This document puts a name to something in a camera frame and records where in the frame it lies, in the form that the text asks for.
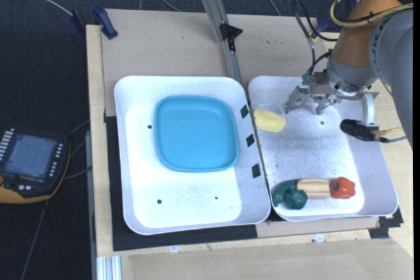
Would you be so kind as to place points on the pale wood board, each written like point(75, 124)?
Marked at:
point(183, 52)

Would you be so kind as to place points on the yellow toy wedge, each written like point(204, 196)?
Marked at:
point(269, 120)

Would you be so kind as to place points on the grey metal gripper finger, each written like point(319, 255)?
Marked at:
point(322, 105)
point(295, 100)

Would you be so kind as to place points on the blue plate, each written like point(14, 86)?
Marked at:
point(196, 133)

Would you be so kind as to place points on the black cylinder on white bracket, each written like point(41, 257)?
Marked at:
point(361, 126)

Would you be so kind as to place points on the beige toy bread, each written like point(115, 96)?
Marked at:
point(313, 188)

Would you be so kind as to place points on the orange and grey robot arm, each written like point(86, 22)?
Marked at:
point(377, 42)

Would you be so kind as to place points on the green toy broccoli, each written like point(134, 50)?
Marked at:
point(292, 196)

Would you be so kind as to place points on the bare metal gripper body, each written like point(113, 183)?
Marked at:
point(328, 84)

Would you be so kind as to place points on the white plastic tray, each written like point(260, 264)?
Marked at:
point(183, 200)
point(315, 151)

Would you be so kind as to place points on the orange toy pepper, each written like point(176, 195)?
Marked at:
point(343, 188)

